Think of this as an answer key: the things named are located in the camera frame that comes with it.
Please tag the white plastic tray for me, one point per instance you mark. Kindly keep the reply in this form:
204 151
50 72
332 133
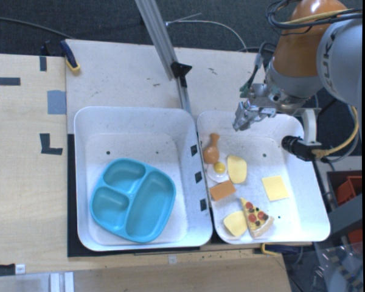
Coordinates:
298 193
134 123

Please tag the yellow square cheese slice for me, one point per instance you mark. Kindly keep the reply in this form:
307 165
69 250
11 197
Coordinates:
275 188

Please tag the white and yellow fried egg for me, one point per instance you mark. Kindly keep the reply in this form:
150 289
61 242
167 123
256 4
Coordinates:
219 171

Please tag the brown chicken drumstick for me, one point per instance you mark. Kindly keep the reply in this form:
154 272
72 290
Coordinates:
211 154

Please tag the pizza slice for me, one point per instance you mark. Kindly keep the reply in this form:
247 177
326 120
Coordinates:
255 221

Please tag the blue divided plate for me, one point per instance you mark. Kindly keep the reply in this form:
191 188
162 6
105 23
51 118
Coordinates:
152 205

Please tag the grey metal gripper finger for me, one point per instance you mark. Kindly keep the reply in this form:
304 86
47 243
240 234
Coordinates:
255 116
241 117

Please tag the orange rectangular cheese block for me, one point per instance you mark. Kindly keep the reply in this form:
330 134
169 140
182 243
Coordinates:
222 190

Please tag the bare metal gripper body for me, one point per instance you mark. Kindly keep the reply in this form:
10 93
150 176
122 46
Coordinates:
266 97

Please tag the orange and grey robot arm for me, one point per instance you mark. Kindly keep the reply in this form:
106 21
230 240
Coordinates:
298 50

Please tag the yellow oval potato slice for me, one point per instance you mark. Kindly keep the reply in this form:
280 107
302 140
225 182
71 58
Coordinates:
237 169
234 224

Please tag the black cylinder on white bracket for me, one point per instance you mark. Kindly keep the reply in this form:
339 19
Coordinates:
301 148

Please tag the thin black rod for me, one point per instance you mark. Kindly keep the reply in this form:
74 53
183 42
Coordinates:
204 175

